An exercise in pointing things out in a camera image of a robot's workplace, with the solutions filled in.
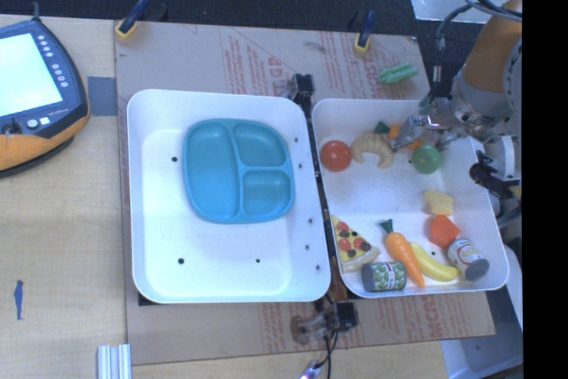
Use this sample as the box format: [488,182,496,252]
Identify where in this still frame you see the green beans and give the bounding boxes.
[377,61,420,86]

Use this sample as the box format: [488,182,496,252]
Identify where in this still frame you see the thin black rod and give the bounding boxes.
[299,95,339,304]

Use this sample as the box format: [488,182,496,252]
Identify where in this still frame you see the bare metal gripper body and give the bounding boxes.
[425,96,485,144]

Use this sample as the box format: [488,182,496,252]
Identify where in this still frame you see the small orange carrot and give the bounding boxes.
[373,120,426,150]

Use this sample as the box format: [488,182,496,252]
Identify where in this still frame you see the black block with wires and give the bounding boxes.
[291,74,316,104]
[334,301,360,331]

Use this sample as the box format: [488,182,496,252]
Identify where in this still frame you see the green peas can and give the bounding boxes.
[359,261,408,293]

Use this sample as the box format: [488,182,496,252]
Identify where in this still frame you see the orange cube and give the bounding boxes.
[428,214,462,251]

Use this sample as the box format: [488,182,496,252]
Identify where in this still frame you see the pizza slice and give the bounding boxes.
[330,214,382,273]

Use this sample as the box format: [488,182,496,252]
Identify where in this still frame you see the yellow wavy chip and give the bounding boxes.
[422,188,455,217]

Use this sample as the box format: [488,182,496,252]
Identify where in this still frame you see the white and yellow can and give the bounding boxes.
[446,237,491,282]

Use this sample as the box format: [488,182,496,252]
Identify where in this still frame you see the blue divided plate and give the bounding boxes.
[181,117,296,225]

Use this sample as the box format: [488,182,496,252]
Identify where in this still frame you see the green apple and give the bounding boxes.
[410,144,445,176]

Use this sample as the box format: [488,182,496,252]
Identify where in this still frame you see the red tomato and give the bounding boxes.
[319,139,353,173]

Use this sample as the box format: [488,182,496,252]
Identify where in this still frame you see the black cylinder on white bracket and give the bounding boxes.
[469,134,524,201]

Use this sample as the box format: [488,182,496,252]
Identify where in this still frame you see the white plastic tray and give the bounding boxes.
[126,88,333,304]
[311,98,510,300]

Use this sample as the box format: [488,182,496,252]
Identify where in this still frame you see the brown cardboard board red print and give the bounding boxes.
[114,19,498,366]

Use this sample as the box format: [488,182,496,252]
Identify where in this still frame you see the large orange carrot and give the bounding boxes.
[379,218,427,289]

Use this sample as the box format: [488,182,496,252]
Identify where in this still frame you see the tan croissant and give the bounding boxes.
[349,131,396,170]

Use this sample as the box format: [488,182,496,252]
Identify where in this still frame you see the yellow banana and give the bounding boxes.
[408,241,462,283]

